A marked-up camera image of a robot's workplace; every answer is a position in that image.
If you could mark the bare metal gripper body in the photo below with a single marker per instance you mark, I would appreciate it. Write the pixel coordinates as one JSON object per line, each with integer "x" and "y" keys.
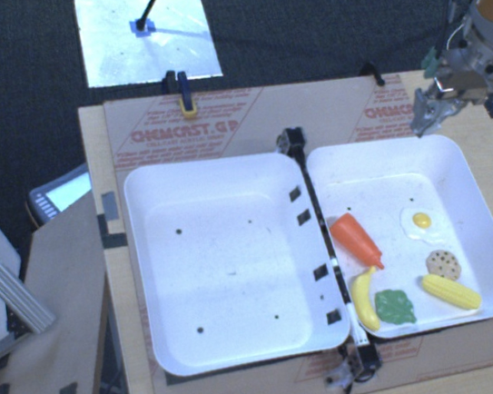
{"x": 480, "y": 69}

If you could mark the green lettuce leaf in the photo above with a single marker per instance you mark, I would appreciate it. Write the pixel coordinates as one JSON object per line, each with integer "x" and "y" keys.
{"x": 394, "y": 307}

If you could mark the yellow banana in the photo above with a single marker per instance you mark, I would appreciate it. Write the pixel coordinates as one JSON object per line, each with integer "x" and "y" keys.
{"x": 363, "y": 302}

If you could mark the orange carrot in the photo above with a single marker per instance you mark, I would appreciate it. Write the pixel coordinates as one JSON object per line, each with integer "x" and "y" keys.
{"x": 355, "y": 239}

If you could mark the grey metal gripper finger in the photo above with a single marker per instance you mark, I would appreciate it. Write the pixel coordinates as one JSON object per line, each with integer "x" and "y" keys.
{"x": 449, "y": 106}
{"x": 422, "y": 112}

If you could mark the white and yellow fried egg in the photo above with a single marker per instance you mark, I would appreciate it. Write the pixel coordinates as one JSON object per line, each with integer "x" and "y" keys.
{"x": 422, "y": 221}

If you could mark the white plastic tray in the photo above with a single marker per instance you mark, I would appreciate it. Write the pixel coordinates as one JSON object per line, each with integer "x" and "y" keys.
{"x": 229, "y": 263}
{"x": 456, "y": 187}

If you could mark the thin black and white rod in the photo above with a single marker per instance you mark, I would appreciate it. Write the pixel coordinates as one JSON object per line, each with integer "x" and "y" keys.
{"x": 325, "y": 234}

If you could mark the brown chocolate chip biscuit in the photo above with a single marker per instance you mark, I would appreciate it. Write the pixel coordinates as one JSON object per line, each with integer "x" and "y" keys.
{"x": 443, "y": 264}

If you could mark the brown cardboard board red print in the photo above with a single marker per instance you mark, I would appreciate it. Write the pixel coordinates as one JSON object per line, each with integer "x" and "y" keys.
{"x": 235, "y": 120}

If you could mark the yellow corn cob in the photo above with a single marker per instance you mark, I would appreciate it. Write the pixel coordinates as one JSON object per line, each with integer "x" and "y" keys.
{"x": 451, "y": 291}

